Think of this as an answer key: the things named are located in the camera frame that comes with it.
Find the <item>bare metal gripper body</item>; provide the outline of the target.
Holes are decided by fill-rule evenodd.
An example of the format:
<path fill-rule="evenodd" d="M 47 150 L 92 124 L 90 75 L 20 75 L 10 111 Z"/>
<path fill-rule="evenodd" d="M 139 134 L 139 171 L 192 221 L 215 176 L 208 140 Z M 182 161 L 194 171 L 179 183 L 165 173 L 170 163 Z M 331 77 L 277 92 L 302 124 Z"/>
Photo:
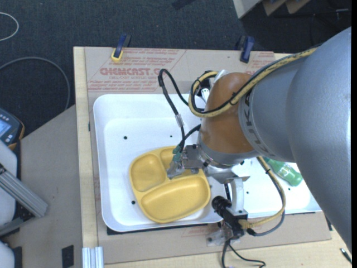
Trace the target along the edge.
<path fill-rule="evenodd" d="M 181 155 L 182 167 L 197 174 L 202 171 L 219 183 L 229 183 L 235 178 L 235 155 L 214 151 L 205 145 L 186 146 Z"/>

